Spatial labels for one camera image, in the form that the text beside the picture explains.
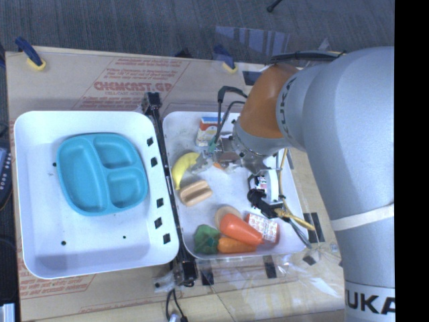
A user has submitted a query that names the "brown cardboard board, red print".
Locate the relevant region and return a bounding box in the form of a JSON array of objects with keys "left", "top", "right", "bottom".
[{"left": 5, "top": 45, "right": 347, "bottom": 322}]

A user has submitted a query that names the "white orange and blue carton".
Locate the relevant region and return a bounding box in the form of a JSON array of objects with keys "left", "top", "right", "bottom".
[{"left": 194, "top": 115, "right": 223, "bottom": 148}]

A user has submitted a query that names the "small orange carrot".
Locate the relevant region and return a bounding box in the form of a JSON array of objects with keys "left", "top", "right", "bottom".
[{"left": 217, "top": 235, "right": 259, "bottom": 255}]

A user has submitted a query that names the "tan round biscuit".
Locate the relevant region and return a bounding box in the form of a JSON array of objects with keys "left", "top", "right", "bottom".
[{"left": 214, "top": 205, "right": 243, "bottom": 231}]

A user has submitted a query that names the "green broccoli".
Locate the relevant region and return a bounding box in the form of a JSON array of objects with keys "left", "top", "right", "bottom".
[{"left": 192, "top": 223, "right": 221, "bottom": 256}]

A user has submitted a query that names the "blue divided plate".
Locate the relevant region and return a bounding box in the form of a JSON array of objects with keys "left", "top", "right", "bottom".
[{"left": 56, "top": 132, "right": 149, "bottom": 217}]

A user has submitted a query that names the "large orange carrot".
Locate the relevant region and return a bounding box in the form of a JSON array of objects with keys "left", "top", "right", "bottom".
[{"left": 219, "top": 213, "right": 264, "bottom": 247}]

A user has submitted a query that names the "tan hot dog bun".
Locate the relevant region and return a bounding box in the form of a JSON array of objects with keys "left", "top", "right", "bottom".
[{"left": 178, "top": 179, "right": 213, "bottom": 208}]

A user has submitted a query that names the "yellow banana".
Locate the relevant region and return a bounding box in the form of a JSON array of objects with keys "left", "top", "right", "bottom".
[{"left": 171, "top": 151, "right": 202, "bottom": 191}]

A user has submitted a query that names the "red and white packet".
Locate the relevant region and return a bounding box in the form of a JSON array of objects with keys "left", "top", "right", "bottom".
[{"left": 244, "top": 212, "right": 280, "bottom": 245}]

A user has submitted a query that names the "black block with thin wires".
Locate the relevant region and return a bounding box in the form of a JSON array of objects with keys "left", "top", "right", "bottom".
[
  {"left": 140, "top": 91, "right": 164, "bottom": 114},
  {"left": 170, "top": 259, "right": 199, "bottom": 288}
]

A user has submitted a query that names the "white plastic tray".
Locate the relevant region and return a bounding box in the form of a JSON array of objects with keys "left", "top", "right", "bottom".
[
  {"left": 162, "top": 111, "right": 311, "bottom": 261},
  {"left": 13, "top": 110, "right": 180, "bottom": 280}
]

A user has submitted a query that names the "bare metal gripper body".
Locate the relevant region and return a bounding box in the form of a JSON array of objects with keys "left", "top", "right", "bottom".
[{"left": 205, "top": 136, "right": 274, "bottom": 176}]

